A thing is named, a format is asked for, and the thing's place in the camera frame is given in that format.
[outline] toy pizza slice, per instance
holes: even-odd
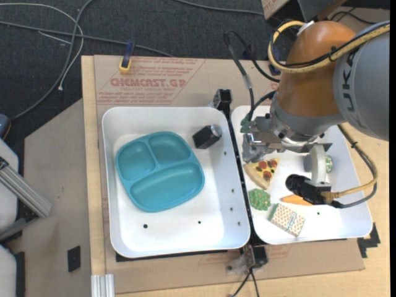
[[[245,164],[245,173],[262,189],[268,189],[277,169],[279,158]]]

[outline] cardboard sheet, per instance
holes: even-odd
[[[231,60],[132,58],[127,74],[118,71],[120,56],[94,56],[99,133],[103,226],[106,273],[113,273],[116,292],[161,290],[166,288],[240,282],[240,275],[227,275],[226,263],[237,258],[239,250],[161,259],[118,262],[110,241],[106,169],[101,134],[103,114],[114,106],[207,106],[217,89],[231,89],[232,107],[249,102],[249,92]],[[267,72],[268,62],[259,63]],[[243,61],[250,72],[257,98],[277,84],[261,76],[250,61]],[[279,278],[319,273],[345,272],[364,268],[355,239],[315,243],[266,245],[269,263],[256,278]],[[310,263],[304,260],[309,256]]]

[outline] white cord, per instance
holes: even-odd
[[[62,10],[60,10],[60,9],[58,9],[57,7],[48,6],[48,5],[46,5],[46,4],[27,3],[27,2],[7,2],[7,3],[0,3],[0,6],[33,6],[33,7],[46,7],[46,8],[48,8],[48,9],[52,9],[52,10],[55,10],[55,11],[60,12],[61,14],[65,15],[66,17],[68,17],[69,19],[71,19],[71,20],[75,23],[75,19],[74,19],[71,15],[67,14],[66,12],[64,12],[64,11],[62,11]],[[82,37],[83,37],[84,34],[82,33],[82,29],[81,29],[80,25],[77,25],[77,27],[78,27],[78,29],[79,29],[79,31],[80,31],[80,34],[81,34]],[[44,35],[45,37],[53,38],[54,40],[59,40],[59,41],[61,41],[61,42],[70,44],[70,43],[67,42],[67,41],[61,40],[61,39],[59,39],[59,38],[53,37],[53,36],[48,35],[48,34],[44,34],[43,32],[40,32],[40,31],[39,31],[38,33],[40,33],[41,35]],[[70,62],[70,64],[69,64],[69,66],[67,67],[66,71],[64,72],[64,74],[63,74],[63,76],[62,76],[62,79],[61,79],[61,81],[60,81],[60,83],[59,83],[58,90],[63,90],[63,82],[64,82],[64,79],[66,78],[66,75],[67,75],[67,73],[69,72],[69,70],[70,70],[70,68],[72,67],[72,65],[74,64],[75,60],[80,56],[80,53],[81,53],[81,51],[82,51],[83,46],[84,46],[84,38],[81,38],[81,45],[80,45],[80,48],[79,48],[77,54],[74,56],[73,60]]]

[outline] blue plastic plate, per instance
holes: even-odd
[[[129,198],[146,212],[180,205],[205,184],[194,152],[173,132],[156,132],[127,143],[117,152],[116,166]]]

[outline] wire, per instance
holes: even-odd
[[[247,280],[249,279],[249,276],[252,276],[253,278],[253,283],[254,283],[254,288],[256,289],[256,295],[257,297],[260,297],[259,294],[259,287],[257,286],[257,281],[256,278],[253,274],[253,268],[251,267],[249,269],[249,273],[246,275],[245,279],[243,280],[243,282],[240,284],[240,286],[238,287],[238,289],[236,290],[236,292],[231,296],[231,297],[236,297],[236,295],[241,291],[241,289],[243,288],[243,286],[245,285],[245,283],[247,282]]]
[[[72,55],[72,51],[73,51],[73,47],[74,47],[75,38],[77,36],[77,28],[79,27],[79,22],[81,20],[82,14],[85,12],[86,8],[88,8],[88,6],[94,1],[96,1],[96,0],[88,0],[83,5],[83,7],[80,9],[80,11],[79,11],[79,13],[77,15],[77,18],[75,20],[73,33],[71,35],[69,53],[67,54],[64,66],[62,68],[62,71],[61,71],[59,77],[56,79],[55,83],[51,86],[51,88],[36,103],[34,103],[31,107],[27,108],[25,111],[19,113],[17,116],[13,117],[12,120],[16,120],[16,119],[20,118],[21,116],[27,114],[29,111],[31,111],[36,106],[38,106],[42,101],[44,101],[50,95],[50,93],[56,88],[58,83],[62,81],[64,74],[67,73],[67,71],[68,71],[68,67],[69,67],[69,63],[70,63],[70,60],[71,60],[71,55]],[[256,11],[225,9],[225,8],[220,8],[220,7],[210,7],[210,6],[205,6],[205,5],[202,5],[202,4],[197,4],[197,3],[185,1],[185,0],[172,0],[172,1],[179,2],[179,3],[182,3],[182,4],[187,4],[188,6],[198,7],[198,8],[212,10],[212,11],[233,12],[233,13],[239,13],[239,14],[251,14],[251,15],[264,16],[263,13],[256,12]]]
[[[234,63],[236,64],[236,67],[239,69],[239,71],[242,74],[242,78],[243,78],[243,81],[244,81],[247,89],[249,90],[249,96],[250,96],[250,102],[251,102],[251,110],[253,110],[253,107],[254,107],[254,93],[253,93],[253,89],[252,89],[252,87],[253,87],[252,82],[251,82],[247,72],[243,68],[240,60],[238,59],[234,48],[231,45],[230,38],[228,37],[228,32],[223,34],[223,40],[224,40],[224,44],[226,44],[226,46],[228,48],[228,51],[231,54],[231,57],[232,57]]]
[[[236,290],[236,292],[231,296],[231,297],[235,297],[243,288],[243,286],[245,285],[246,281],[248,280],[249,276],[251,275],[250,271],[249,273],[246,275],[245,279],[243,280],[243,282],[240,284],[240,286],[238,287],[238,289]]]
[[[297,74],[297,73],[302,73],[302,72],[309,72],[313,71],[315,69],[324,67],[334,61],[336,61],[338,58],[346,54],[347,52],[353,50],[354,48],[359,47],[363,43],[367,42],[368,40],[375,38],[381,34],[387,33],[390,31],[390,21],[385,21],[381,22],[376,26],[373,26],[371,29],[369,29],[367,32],[361,35],[357,35],[354,38],[352,38],[349,42],[345,43],[339,48],[333,49],[330,53],[325,54],[319,58],[316,58],[312,61],[306,62],[306,63],[294,63],[294,64],[289,64],[289,65],[284,65],[280,61],[277,61],[273,54],[272,54],[272,47],[277,40],[277,38],[280,36],[280,34],[290,28],[290,27],[302,27],[305,23],[300,22],[300,21],[289,21],[284,24],[281,24],[276,31],[273,33],[270,39],[270,44],[268,47],[268,57],[269,61],[272,63],[272,65],[277,68],[279,71],[286,72],[289,74]],[[290,67],[290,66],[300,66],[304,64],[303,67]]]
[[[358,205],[361,204],[367,200],[369,200],[372,196],[374,196],[374,194],[377,191],[377,179],[378,179],[378,170],[377,167],[375,165],[375,163],[369,158],[369,156],[359,148],[359,146],[357,145],[357,142],[354,142],[354,140],[351,138],[351,136],[349,135],[348,131],[341,125],[338,125],[338,128],[340,129],[341,133],[344,135],[344,137],[346,138],[346,140],[351,144],[351,146],[358,152],[359,156],[362,158],[362,160],[365,162],[365,164],[368,166],[368,168],[370,169],[370,172],[372,174],[372,180],[370,180],[370,182],[362,185],[362,186],[358,186],[358,187],[354,187],[351,189],[347,189],[346,191],[340,191],[340,192],[322,192],[321,195],[324,196],[327,200],[327,202],[331,202],[332,200],[339,198],[341,196],[345,196],[348,194],[352,194],[354,192],[358,192],[361,191],[363,189],[369,188],[373,186],[373,190],[372,192],[366,196],[365,198],[353,202],[351,204],[341,204],[339,202],[331,202],[331,205],[333,205],[334,207],[337,208],[349,208],[352,207],[354,205]]]
[[[241,35],[239,35],[238,33],[236,33],[234,30],[229,30],[227,32],[225,32],[223,34],[223,40],[224,43],[226,44],[226,46],[228,47],[229,51],[231,52],[231,55],[233,56],[234,62],[239,62],[238,58],[235,56],[235,54],[233,54],[234,52],[230,50],[230,48],[232,48],[231,45],[231,41],[229,38],[229,35],[234,35],[243,45],[244,49],[247,52],[247,55],[249,55],[250,60],[253,62],[254,67],[256,67],[256,69],[267,79],[273,81],[273,82],[279,82],[279,79],[273,78],[272,76],[269,76],[265,71],[263,71],[261,69],[261,67],[258,65],[255,56],[253,55],[250,47],[248,46],[248,44],[243,40],[243,38],[241,37]]]
[[[38,32],[41,32],[41,33],[46,32],[46,33],[51,33],[51,34],[63,35],[63,36],[67,36],[67,37],[71,37],[72,36],[72,33],[67,33],[67,32],[62,32],[62,31],[57,31],[57,30],[49,30],[47,28],[31,27],[31,26],[28,26],[28,25],[16,24],[16,23],[12,23],[12,22],[0,21],[0,24],[7,25],[7,26],[10,26],[10,27],[23,28],[23,29],[31,30],[31,31],[38,31]],[[80,34],[76,34],[75,36],[79,37],[79,38],[83,37]],[[112,44],[119,44],[119,45],[127,45],[127,42],[124,42],[124,41],[111,40],[109,38],[102,38],[102,37],[93,37],[91,35],[86,35],[86,34],[84,34],[84,39],[93,40],[93,41],[101,41],[101,42],[112,43]],[[147,47],[147,46],[142,46],[142,45],[136,44],[135,48],[140,48],[141,50],[151,51],[153,53],[157,53],[157,54],[164,55],[164,56],[167,56],[167,57],[174,57],[171,54],[168,54],[166,52],[160,51],[160,50],[155,49],[155,48],[150,48],[150,47]]]
[[[253,274],[253,268],[250,268],[250,274],[252,275],[252,278],[253,278],[254,288],[256,289],[256,295],[257,295],[257,297],[260,297],[259,287],[257,286],[256,278]]]
[[[349,11],[339,11],[339,12],[333,14],[333,16],[332,16],[332,18],[330,19],[330,21],[333,21],[332,19],[333,19],[335,16],[339,15],[339,14],[345,14],[345,15],[349,15],[350,17],[355,18],[356,20],[359,20],[360,22],[366,23],[366,24],[372,25],[372,24],[378,23],[378,22],[371,22],[371,21],[364,20],[364,19],[362,19],[361,17],[358,17],[357,15],[354,15],[354,14],[352,14],[352,13],[350,13],[350,12],[351,12],[351,10],[349,10]]]
[[[8,124],[6,132],[4,133],[3,137],[0,137],[0,139],[6,140],[6,137],[7,137],[8,133],[10,132],[10,128],[11,128],[11,122]]]
[[[47,8],[47,9],[52,9],[52,10],[55,10],[55,11],[57,11],[57,12],[60,12],[61,14],[65,15],[66,17],[68,17],[69,19],[71,19],[71,20],[75,23],[75,20],[73,19],[73,17],[72,17],[71,15],[67,14],[66,12],[64,12],[64,11],[62,11],[62,10],[60,10],[60,9],[58,9],[57,7],[49,6],[49,5],[47,5],[47,4],[26,3],[26,2],[7,2],[7,3],[0,3],[0,6],[33,6],[33,7],[45,7],[45,8]],[[77,54],[74,56],[73,60],[71,61],[69,67],[67,68],[66,72],[65,72],[64,75],[63,75],[63,78],[61,79],[61,81],[60,81],[60,83],[59,83],[59,87],[58,87],[59,90],[62,90],[62,89],[63,89],[62,85],[63,85],[64,79],[66,78],[66,75],[67,75],[67,73],[69,72],[69,70],[70,70],[70,68],[72,67],[72,65],[74,64],[75,60],[80,56],[80,53],[81,53],[82,48],[83,48],[83,46],[84,46],[84,38],[83,38],[84,35],[83,35],[82,29],[81,29],[81,27],[80,27],[79,25],[78,25],[78,29],[79,29],[80,35],[81,35],[81,37],[82,37],[82,39],[81,39],[81,45],[80,45],[80,48],[79,48]],[[44,36],[50,37],[50,38],[55,38],[55,37],[52,37],[52,36],[43,34],[43,33],[42,33],[42,30],[38,30],[38,33],[40,33],[40,34],[42,34],[42,35],[44,35]]]
[[[250,109],[250,111],[248,112],[248,114],[246,115],[246,117],[244,118],[244,121],[243,122],[250,122],[250,121],[252,121],[252,118],[253,118],[253,113],[254,113],[254,110],[256,110],[257,109],[257,107],[259,106],[259,105],[261,105],[261,103],[263,103],[264,101],[266,101],[266,99],[272,99],[273,98],[273,96],[275,95],[275,90],[274,91],[271,91],[271,92],[269,92],[269,93],[266,93],[263,97],[261,97],[254,105],[253,105],[253,107],[251,107],[251,109]]]

